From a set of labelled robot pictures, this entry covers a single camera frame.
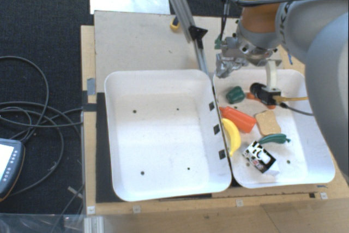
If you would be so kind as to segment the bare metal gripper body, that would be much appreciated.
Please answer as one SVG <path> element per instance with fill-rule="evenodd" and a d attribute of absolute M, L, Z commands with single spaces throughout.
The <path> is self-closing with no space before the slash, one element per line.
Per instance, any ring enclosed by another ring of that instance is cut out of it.
<path fill-rule="evenodd" d="M 243 37 L 226 37 L 220 43 L 220 50 L 223 58 L 231 62 L 235 58 L 245 58 L 254 66 L 265 66 L 267 60 L 276 52 L 276 46 L 264 49 Z"/>

